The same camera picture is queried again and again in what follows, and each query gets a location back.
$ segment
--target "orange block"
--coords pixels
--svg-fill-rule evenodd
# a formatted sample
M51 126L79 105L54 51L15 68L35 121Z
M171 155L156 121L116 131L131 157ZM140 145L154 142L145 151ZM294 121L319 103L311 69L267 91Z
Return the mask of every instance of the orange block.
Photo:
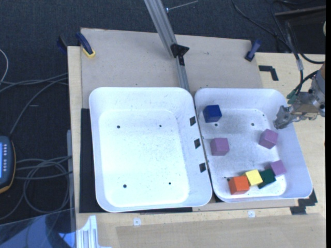
M249 182L246 176L232 177L229 181L231 195L244 194L249 190Z

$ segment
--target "yellow cube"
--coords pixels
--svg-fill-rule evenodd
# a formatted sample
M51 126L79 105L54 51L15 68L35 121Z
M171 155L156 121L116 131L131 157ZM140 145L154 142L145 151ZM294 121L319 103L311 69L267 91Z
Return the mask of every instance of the yellow cube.
M249 185L257 185L263 182L262 177L257 169L245 172Z

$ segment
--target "wooden table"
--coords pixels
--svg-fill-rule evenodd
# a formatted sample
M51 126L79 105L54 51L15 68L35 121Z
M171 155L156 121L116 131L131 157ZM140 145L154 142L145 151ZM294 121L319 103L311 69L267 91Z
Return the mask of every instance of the wooden table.
M322 55L308 55L324 60ZM273 88L287 95L299 82L293 55L257 53L258 65L273 66L279 81L271 74L261 72L264 88ZM306 73L320 68L304 62ZM70 111L73 152L73 176L77 229L90 215L98 224L99 244L111 247L324 247L326 245L325 200L325 118L295 123L295 130L308 166L318 203L307 207L308 215L291 215L290 206L295 199L260 201L253 203L210 203L190 213L139 214L139 213L79 213L80 173L80 117L82 108L81 49L68 47ZM254 211L256 218L248 218ZM133 227L139 217L142 226ZM256 235L261 231L264 238Z

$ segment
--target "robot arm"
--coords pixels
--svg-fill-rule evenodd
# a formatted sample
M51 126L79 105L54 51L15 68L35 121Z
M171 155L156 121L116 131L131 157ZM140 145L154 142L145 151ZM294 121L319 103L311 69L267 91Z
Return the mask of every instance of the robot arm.
M294 101L290 102L291 106L279 108L274 121L276 129L283 129L292 122L315 120L318 115L325 117L325 63L320 70L306 79L312 79L309 91L294 96Z

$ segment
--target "blue screen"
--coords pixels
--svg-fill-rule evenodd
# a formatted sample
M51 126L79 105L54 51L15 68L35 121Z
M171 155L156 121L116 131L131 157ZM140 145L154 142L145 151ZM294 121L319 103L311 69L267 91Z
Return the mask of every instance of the blue screen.
M2 143L0 143L0 178L2 178Z

